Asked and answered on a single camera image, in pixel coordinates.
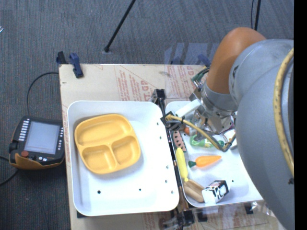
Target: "yellow cable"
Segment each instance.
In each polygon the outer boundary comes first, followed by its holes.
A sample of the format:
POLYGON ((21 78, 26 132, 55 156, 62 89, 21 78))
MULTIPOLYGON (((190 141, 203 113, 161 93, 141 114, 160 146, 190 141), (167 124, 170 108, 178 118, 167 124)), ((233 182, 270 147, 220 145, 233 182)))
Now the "yellow cable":
POLYGON ((286 138, 286 134, 283 126, 283 118, 282 118, 282 89, 283 89, 283 79, 286 74, 287 66, 290 60, 293 58, 293 49, 287 54, 285 59, 283 60, 275 80, 274 87, 274 99, 273 99, 273 107, 274 107, 274 119, 275 126, 278 135, 278 139, 280 142, 281 149, 283 151, 284 158, 287 161, 288 167, 291 171, 291 174, 294 178, 294 159, 291 155, 289 144, 286 138))
POLYGON ((179 120, 180 122, 183 122, 186 125, 196 129, 199 133, 201 133, 203 136, 205 136, 218 150, 225 150, 225 148, 227 148, 228 146, 231 145, 231 143, 228 143, 227 145, 225 144, 225 146, 223 148, 221 148, 220 144, 218 144, 214 139, 212 139, 212 137, 210 135, 208 135, 206 132, 204 132, 202 129, 198 128, 197 126, 195 126, 191 122, 189 122, 185 119, 182 119, 181 117, 177 117, 177 116, 169 114, 165 117, 165 119, 166 120, 169 120, 169 119, 179 120))

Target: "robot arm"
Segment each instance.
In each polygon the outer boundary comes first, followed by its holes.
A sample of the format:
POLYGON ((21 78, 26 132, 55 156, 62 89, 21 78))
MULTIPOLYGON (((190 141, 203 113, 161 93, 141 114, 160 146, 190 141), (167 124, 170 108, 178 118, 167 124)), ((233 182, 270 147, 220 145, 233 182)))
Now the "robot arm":
POLYGON ((295 229, 293 46, 293 40, 236 28, 189 97, 198 129, 212 136, 235 127, 250 178, 287 230, 295 229))

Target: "gray carpet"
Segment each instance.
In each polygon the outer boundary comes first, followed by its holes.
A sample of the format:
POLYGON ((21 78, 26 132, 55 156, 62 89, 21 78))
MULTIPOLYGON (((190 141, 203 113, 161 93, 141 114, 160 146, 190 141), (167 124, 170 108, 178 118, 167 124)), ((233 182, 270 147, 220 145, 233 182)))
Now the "gray carpet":
MULTIPOLYGON (((58 52, 67 60, 75 52, 81 63, 170 64, 176 58, 201 64, 197 56, 211 60, 231 29, 255 26, 257 1, 136 0, 105 53, 131 0, 0 0, 0 155, 8 157, 14 129, 27 114, 31 82, 58 71, 58 52)), ((261 0, 257 30, 268 39, 293 39, 294 0, 261 0)), ((33 85, 29 107, 31 115, 61 119, 58 75, 33 85)), ((14 172, 0 160, 0 183, 14 172)), ((70 229, 65 163, 19 171, 0 186, 0 229, 70 229)))

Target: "blue clamp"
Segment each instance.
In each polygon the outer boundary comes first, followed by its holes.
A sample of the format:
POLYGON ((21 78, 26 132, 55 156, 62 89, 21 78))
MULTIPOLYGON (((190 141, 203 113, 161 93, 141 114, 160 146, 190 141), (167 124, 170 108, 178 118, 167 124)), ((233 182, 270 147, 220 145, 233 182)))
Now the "blue clamp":
POLYGON ((76 78, 83 77, 78 55, 76 53, 71 53, 69 59, 71 60, 71 64, 74 66, 73 72, 76 75, 76 78))
POLYGON ((203 64, 205 64, 205 66, 206 66, 207 68, 210 67, 211 62, 210 62, 210 60, 209 60, 206 56, 204 56, 203 54, 199 54, 199 55, 197 56, 197 58, 198 58, 198 60, 200 60, 203 64))

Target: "white tray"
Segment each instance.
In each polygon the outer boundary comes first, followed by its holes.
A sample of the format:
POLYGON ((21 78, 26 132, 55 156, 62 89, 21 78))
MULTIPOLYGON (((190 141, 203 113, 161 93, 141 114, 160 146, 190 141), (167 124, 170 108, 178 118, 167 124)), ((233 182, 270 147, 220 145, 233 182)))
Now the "white tray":
POLYGON ((179 202, 174 166, 160 108, 151 102, 77 101, 68 110, 74 205, 85 216, 169 211, 179 202), (141 147, 132 166, 95 174, 84 165, 74 130, 85 119, 116 113, 131 123, 141 147))
MULTIPOLYGON (((188 103, 189 101, 170 102, 166 106, 165 112, 168 113, 172 111, 175 113, 177 110, 188 103)), ((185 119, 189 120, 192 116, 193 112, 185 115, 185 119)), ((238 149, 229 149, 227 152, 222 152, 215 147, 201 148, 191 146, 189 142, 189 136, 185 135, 183 132, 181 132, 181 136, 187 148, 187 152, 185 152, 185 159, 187 163, 189 179, 198 182, 203 187, 208 186, 214 180, 227 180, 227 183, 230 184, 229 193, 225 195, 225 197, 218 203, 199 203, 198 201, 185 194, 186 200, 191 205, 194 207, 211 207, 263 200, 244 167, 238 149), (221 155, 222 158, 217 161, 216 164, 210 166, 202 168, 193 166, 190 168, 188 166, 188 161, 194 161, 198 156, 201 155, 221 155)))

